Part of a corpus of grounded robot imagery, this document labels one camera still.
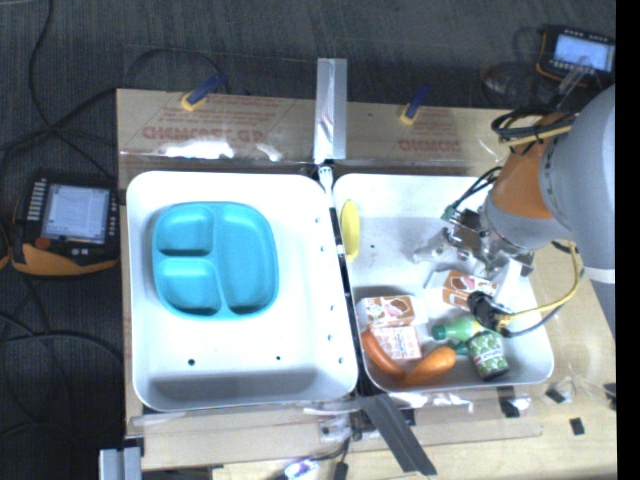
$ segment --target dark floor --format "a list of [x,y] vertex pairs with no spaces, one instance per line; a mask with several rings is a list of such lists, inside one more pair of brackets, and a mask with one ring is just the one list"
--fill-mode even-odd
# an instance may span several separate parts
[[[0,0],[0,216],[39,167],[116,174],[114,88],[313,98],[319,57],[350,101],[529,101],[544,24],[616,35],[616,0]],[[511,63],[513,92],[483,90]],[[69,279],[0,271],[0,478],[95,479],[122,438],[119,268]]]

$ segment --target blue plate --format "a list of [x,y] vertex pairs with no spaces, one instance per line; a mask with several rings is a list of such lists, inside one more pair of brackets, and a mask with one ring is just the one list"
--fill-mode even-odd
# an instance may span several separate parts
[[152,249],[158,296],[181,315],[227,320],[257,315],[278,294],[273,232],[250,206],[170,206],[156,220]]

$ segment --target blue clamp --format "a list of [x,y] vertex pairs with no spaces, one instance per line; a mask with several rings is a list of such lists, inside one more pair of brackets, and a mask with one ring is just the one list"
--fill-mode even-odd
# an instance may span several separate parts
[[418,115],[418,109],[422,104],[422,100],[424,100],[428,93],[428,85],[423,85],[422,87],[420,87],[420,90],[416,93],[411,102],[402,110],[400,121],[402,121],[404,124],[413,124]]
[[207,94],[215,92],[226,81],[226,75],[212,76],[207,81],[201,83],[193,91],[182,97],[182,107],[189,112],[193,112],[196,108],[207,101]]

